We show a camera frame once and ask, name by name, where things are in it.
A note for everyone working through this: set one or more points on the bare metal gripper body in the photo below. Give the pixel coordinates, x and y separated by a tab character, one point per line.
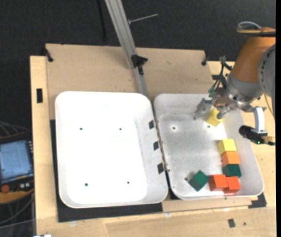
239	103

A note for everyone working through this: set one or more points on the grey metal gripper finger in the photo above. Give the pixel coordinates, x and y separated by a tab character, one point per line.
223	110
202	107

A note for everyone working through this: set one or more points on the yellow cube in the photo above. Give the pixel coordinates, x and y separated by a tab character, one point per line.
227	146
213	119

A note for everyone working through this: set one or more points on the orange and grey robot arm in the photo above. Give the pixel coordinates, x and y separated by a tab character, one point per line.
251	58

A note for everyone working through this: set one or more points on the white plastic tray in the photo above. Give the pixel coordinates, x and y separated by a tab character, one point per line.
106	147
192	147

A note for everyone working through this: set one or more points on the orange cube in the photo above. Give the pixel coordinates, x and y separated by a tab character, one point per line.
230	158

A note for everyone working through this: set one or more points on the green cube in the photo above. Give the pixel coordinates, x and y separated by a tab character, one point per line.
232	170
199	180

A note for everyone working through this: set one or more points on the red-orange cube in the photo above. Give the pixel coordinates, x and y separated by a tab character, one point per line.
218	181
233	183

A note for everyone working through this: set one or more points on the brown cardboard board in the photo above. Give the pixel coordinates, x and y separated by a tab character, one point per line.
93	68

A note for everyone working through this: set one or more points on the black cylinder on white bracket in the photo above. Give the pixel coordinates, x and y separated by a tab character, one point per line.
250	133

